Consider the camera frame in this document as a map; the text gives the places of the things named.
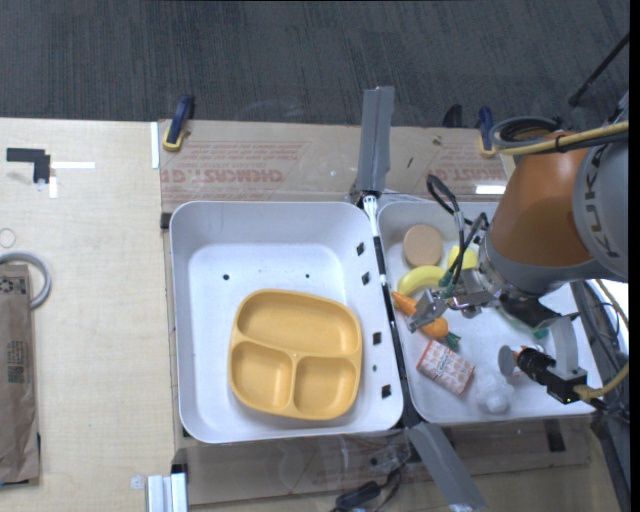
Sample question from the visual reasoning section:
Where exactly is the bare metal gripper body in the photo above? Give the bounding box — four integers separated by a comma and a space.
446, 271, 503, 312

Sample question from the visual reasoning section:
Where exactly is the orange carrot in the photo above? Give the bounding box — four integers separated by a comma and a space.
390, 291, 462, 350

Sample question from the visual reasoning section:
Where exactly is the yellow banana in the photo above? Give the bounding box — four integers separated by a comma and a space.
396, 265, 449, 297

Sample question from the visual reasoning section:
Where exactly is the white plastic tray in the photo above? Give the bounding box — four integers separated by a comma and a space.
375, 200, 602, 427
168, 200, 405, 445

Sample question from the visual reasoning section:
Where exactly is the yellow lemon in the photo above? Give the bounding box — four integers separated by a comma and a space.
446, 244, 479, 272

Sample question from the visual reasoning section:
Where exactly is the orange and white carton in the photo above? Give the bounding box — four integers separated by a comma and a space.
415, 339, 476, 397

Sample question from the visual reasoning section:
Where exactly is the tan round biscuit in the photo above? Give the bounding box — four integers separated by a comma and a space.
402, 223, 445, 268

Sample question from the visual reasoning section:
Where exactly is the clear plastic bottle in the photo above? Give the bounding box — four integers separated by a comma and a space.
473, 372, 516, 415

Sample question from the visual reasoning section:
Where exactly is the yellow divided plate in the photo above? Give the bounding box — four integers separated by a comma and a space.
227, 288, 364, 421

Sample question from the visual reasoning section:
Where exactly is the brown cardboard board red print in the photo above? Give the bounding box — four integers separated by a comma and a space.
158, 118, 592, 506

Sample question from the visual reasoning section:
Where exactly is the brown paper bag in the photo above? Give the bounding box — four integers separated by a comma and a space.
0, 264, 41, 485

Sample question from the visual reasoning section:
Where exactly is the black cylinder on white bracket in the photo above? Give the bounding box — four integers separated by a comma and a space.
516, 314, 591, 405

